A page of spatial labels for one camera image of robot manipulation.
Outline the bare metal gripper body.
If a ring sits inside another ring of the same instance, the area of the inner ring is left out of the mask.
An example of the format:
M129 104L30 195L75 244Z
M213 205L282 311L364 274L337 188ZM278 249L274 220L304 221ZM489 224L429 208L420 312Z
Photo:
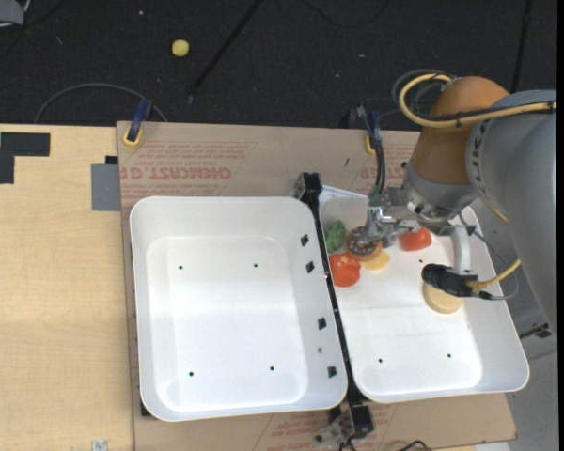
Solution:
M387 226L413 230L419 226L439 234L447 226L446 186L402 186L368 193L368 222L377 222L382 233Z

